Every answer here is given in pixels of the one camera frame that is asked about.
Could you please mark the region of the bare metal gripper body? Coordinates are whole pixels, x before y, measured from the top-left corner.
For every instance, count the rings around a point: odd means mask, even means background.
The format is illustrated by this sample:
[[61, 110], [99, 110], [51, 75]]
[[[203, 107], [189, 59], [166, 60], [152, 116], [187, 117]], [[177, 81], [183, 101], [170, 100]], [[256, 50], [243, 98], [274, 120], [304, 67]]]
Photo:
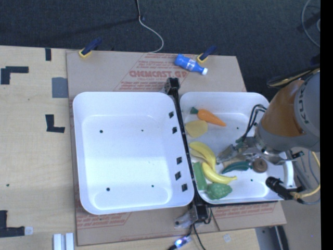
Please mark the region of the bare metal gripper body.
[[262, 158], [272, 164], [283, 163], [283, 152], [273, 149], [263, 142], [260, 137], [243, 137], [237, 139], [237, 152], [251, 160]]

